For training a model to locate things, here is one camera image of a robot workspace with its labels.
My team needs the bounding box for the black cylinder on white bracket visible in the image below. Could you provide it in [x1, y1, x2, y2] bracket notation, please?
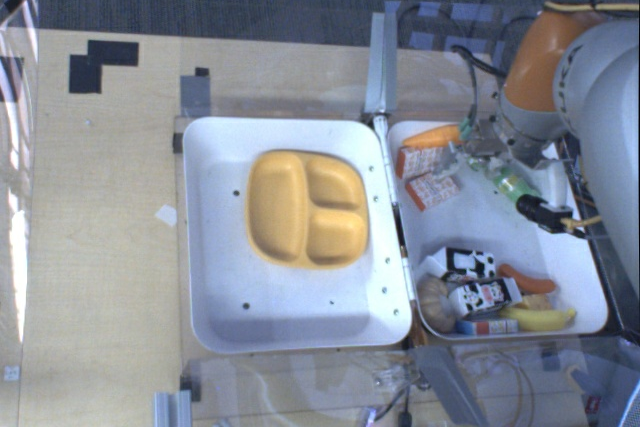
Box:
[516, 158, 575, 235]

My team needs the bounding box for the orange carrot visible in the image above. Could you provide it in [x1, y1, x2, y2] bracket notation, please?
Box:
[401, 123, 464, 150]

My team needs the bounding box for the red sausage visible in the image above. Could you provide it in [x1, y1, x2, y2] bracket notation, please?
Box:
[496, 262, 558, 295]

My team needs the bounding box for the blue and orange packet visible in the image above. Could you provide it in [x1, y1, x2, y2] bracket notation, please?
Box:
[454, 318, 521, 337]

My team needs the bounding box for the yellow banana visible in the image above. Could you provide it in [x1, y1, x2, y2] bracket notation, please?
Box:
[498, 305, 578, 333]

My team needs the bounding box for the tan biscuit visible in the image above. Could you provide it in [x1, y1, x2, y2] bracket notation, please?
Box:
[518, 293, 555, 312]

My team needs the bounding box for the white plastic tray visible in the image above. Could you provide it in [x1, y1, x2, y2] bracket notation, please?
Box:
[181, 116, 414, 356]
[386, 119, 610, 342]

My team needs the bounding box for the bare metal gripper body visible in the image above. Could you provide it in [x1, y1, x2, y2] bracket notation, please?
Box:
[462, 118, 521, 166]

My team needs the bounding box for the clear bottle with green label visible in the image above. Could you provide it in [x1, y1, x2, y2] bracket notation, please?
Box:
[469, 155, 542, 207]

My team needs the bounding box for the brown bread roll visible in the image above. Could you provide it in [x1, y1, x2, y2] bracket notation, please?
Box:
[416, 275, 458, 334]

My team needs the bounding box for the yellow divided plate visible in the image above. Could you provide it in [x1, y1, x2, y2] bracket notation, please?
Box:
[244, 149, 372, 272]

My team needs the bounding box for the orange and white carton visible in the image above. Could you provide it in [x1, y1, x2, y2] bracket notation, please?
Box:
[395, 145, 447, 180]
[404, 170, 462, 213]

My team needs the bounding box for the cow print milk carton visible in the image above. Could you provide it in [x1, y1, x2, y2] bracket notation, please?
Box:
[423, 246, 498, 285]
[447, 276, 524, 321]

